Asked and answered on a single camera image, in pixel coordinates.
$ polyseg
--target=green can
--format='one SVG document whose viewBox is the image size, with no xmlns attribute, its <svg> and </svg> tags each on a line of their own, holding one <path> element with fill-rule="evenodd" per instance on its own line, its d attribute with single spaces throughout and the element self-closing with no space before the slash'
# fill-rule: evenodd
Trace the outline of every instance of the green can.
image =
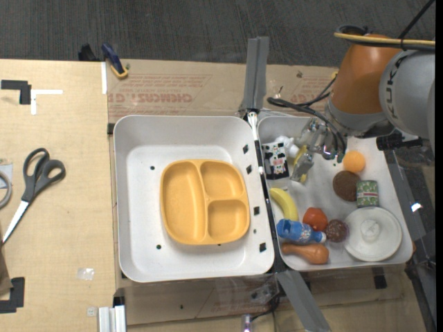
<svg viewBox="0 0 443 332">
<path fill-rule="evenodd" d="M 357 184 L 357 207 L 379 206 L 379 185 L 377 181 L 358 181 Z"/>
</svg>

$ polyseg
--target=brown round object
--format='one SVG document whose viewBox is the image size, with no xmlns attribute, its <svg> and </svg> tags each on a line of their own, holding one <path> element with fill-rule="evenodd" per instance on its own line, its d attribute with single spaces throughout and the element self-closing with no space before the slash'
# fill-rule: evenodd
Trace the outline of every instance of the brown round object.
<svg viewBox="0 0 443 332">
<path fill-rule="evenodd" d="M 332 219 L 326 227 L 326 238 L 332 242 L 342 242 L 346 239 L 349 228 L 345 222 Z"/>
<path fill-rule="evenodd" d="M 332 181 L 332 187 L 337 196 L 344 201 L 355 202 L 357 200 L 357 182 L 360 180 L 358 174 L 351 171 L 340 171 Z"/>
</svg>

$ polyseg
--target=blue bottle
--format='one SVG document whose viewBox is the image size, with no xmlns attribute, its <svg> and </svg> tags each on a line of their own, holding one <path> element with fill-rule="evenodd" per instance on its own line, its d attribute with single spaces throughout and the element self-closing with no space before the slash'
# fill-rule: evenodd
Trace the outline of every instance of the blue bottle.
<svg viewBox="0 0 443 332">
<path fill-rule="evenodd" d="M 277 223 L 277 234 L 282 239 L 288 239 L 295 243 L 323 243 L 326 241 L 324 232 L 314 231 L 308 224 L 288 219 L 281 219 Z"/>
</svg>

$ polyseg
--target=white tray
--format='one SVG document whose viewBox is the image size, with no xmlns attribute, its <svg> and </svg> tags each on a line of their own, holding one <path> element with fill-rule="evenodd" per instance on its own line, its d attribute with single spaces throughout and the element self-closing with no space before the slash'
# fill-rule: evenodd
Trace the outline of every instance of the white tray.
<svg viewBox="0 0 443 332">
<path fill-rule="evenodd" d="M 309 117 L 293 116 L 269 116 L 263 118 L 258 125 L 258 136 L 261 143 L 272 142 L 278 136 L 294 137 L 300 135 L 302 128 L 309 121 Z M 294 270 L 311 271 L 326 270 L 333 268 L 348 268 L 359 266 L 378 266 L 387 264 L 402 264 L 408 261 L 413 254 L 412 240 L 408 227 L 404 220 L 403 212 L 397 198 L 394 184 L 384 153 L 377 149 L 375 138 L 358 139 L 349 138 L 347 142 L 349 150 L 360 151 L 366 159 L 365 169 L 359 173 L 362 180 L 376 180 L 379 186 L 379 205 L 391 212 L 400 222 L 402 239 L 398 251 L 390 258 L 378 262 L 366 262 L 350 255 L 343 243 L 326 243 L 329 248 L 329 261 L 327 264 L 313 265 L 303 258 L 295 255 L 282 255 L 284 262 Z M 288 161 L 289 173 L 292 173 L 292 159 Z M 288 191 L 296 202 L 299 219 L 302 221 L 303 214 L 309 207 L 322 208 L 329 220 L 345 218 L 357 209 L 356 203 L 340 199 L 334 192 L 332 180 L 334 176 L 343 170 L 343 163 L 335 160 L 325 160 L 320 154 L 314 155 L 314 166 L 309 170 L 305 183 L 288 181 Z M 283 219 L 281 209 L 271 201 L 275 224 Z"/>
<path fill-rule="evenodd" d="M 114 148 L 119 260 L 128 278 L 146 283 L 232 277 L 263 274 L 272 267 L 266 203 L 252 131 L 245 121 L 214 116 L 127 116 L 116 123 Z M 241 239 L 220 246 L 189 246 L 166 232 L 160 210 L 161 174 L 170 163 L 190 158 L 223 160 L 240 170 L 251 215 L 248 232 Z"/>
</svg>

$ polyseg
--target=dark gray floor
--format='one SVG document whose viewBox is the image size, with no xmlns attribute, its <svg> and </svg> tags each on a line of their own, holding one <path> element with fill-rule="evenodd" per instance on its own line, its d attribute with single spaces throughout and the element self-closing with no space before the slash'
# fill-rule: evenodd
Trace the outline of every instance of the dark gray floor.
<svg viewBox="0 0 443 332">
<path fill-rule="evenodd" d="M 269 36 L 268 64 L 337 67 L 349 48 L 333 36 L 338 26 L 368 26 L 398 37 L 427 1 L 0 0 L 0 58 L 78 60 L 81 46 L 89 43 L 102 59 L 100 46 L 108 42 L 125 59 L 244 64 L 248 38 Z M 435 26 L 434 3 L 407 38 L 432 39 Z M 423 153 L 398 156 L 420 162 Z M 427 203 L 421 172 L 411 168 L 406 175 L 415 179 L 410 183 L 418 196 L 424 193 L 415 199 Z M 423 222 L 427 232 L 434 230 L 434 211 Z M 411 268 L 417 277 L 422 269 Z M 435 271 L 426 272 L 435 279 Z M 426 327 L 433 331 L 435 302 L 429 307 L 422 284 L 417 279 L 414 284 Z"/>
</svg>

